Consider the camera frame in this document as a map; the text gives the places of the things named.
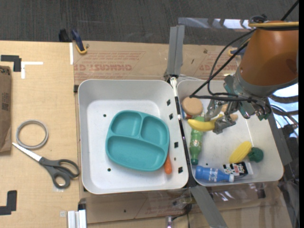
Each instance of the scissors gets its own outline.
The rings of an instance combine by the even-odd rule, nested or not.
[[[29,157],[33,158],[36,160],[40,165],[42,165],[45,169],[47,169],[48,173],[51,175],[51,178],[53,180],[54,185],[59,188],[67,188],[70,185],[70,179],[75,178],[79,176],[80,171],[79,167],[76,165],[75,162],[72,162],[70,160],[66,159],[61,159],[57,161],[50,161],[42,156],[37,155],[36,153],[23,148],[22,146],[12,143],[16,148],[27,154]],[[69,168],[62,166],[62,164],[70,164],[74,166],[75,173],[71,171]],[[65,183],[64,184],[59,184],[56,180],[57,177],[61,177]]]

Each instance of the scissors blade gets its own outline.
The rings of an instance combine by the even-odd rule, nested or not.
[[[27,154],[29,157],[32,157],[34,160],[38,161],[42,158],[42,156],[35,154],[34,152],[23,148],[22,146],[20,146],[19,144],[16,143],[12,143],[17,149],[20,149],[23,153]]]

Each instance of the white tray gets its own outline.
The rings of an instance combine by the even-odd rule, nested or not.
[[[182,102],[185,97],[192,94],[203,83],[204,81],[202,80],[181,81],[177,87],[180,102]],[[225,92],[223,84],[224,81],[212,81],[210,88],[213,92]],[[202,88],[196,95],[209,95],[207,86]],[[210,100],[201,101],[204,106],[204,111],[207,112],[207,106]],[[218,168],[223,171],[223,164],[229,163],[229,156],[243,141],[250,141],[254,147],[262,149],[264,158],[259,163],[250,162],[254,175],[247,175],[241,179],[235,179],[233,183],[214,183],[196,179],[196,181],[203,186],[277,181],[283,176],[283,165],[269,122],[267,120],[260,121],[255,115],[246,120],[239,112],[236,114],[238,114],[236,125],[224,129],[220,134],[215,134],[212,131],[204,133],[202,142],[203,148],[199,155],[199,165],[209,168]],[[183,127],[187,144],[189,145],[191,127],[188,125],[187,120],[183,121]],[[195,176],[195,168],[196,166],[192,166],[193,176]]]
[[[82,180],[90,193],[170,190],[186,185],[187,164],[174,94],[168,83],[161,80],[86,80],[79,86],[78,100]],[[123,110],[151,114],[167,124],[172,174],[165,174],[163,167],[152,172],[136,171],[108,158],[105,152],[108,127],[112,118]]]

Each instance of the teal tray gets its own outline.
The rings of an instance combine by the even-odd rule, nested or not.
[[[107,156],[115,163],[139,171],[163,166],[169,147],[169,129],[161,119],[138,111],[114,116],[105,142]]]

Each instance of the wooden table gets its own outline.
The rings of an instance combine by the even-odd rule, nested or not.
[[[22,61],[41,61],[43,65],[27,65],[26,78],[12,72],[12,141],[16,128],[25,120],[44,122],[49,138],[35,153],[48,159],[78,160],[74,68],[70,64],[69,43],[0,41],[2,55],[19,55]],[[10,66],[11,62],[0,62]],[[29,125],[20,133],[24,143],[39,143],[43,130]],[[12,146],[11,152],[0,153],[0,206],[6,205],[7,192],[16,190],[17,210],[0,216],[3,228],[65,228],[66,212],[77,210],[79,179],[69,188],[56,189],[49,173],[38,163]],[[221,210],[229,227],[291,227],[282,195],[275,204],[243,209]],[[200,213],[189,215],[191,228],[209,227]],[[174,221],[174,227],[187,227],[187,216]],[[91,224],[88,227],[164,227],[165,218],[149,218],[111,223]]]

